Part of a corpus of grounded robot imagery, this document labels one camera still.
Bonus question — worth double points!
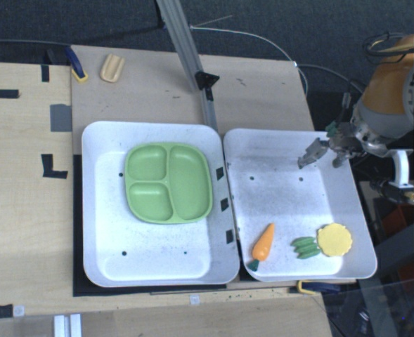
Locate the green divided plate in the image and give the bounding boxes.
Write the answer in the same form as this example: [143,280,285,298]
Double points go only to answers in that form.
[124,142,214,225]

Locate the green beans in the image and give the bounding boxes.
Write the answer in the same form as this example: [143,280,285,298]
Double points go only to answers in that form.
[290,236,323,260]

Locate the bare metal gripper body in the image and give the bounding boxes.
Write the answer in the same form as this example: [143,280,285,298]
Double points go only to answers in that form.
[327,121,391,160]

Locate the black cylinder on white bracket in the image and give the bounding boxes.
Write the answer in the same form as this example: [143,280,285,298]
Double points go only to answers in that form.
[370,148,414,205]

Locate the white plastic tray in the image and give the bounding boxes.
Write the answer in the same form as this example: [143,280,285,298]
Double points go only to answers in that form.
[222,128,378,283]
[81,120,241,289]

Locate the orange carrot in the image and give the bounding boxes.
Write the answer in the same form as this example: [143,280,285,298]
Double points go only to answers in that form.
[247,222,276,272]

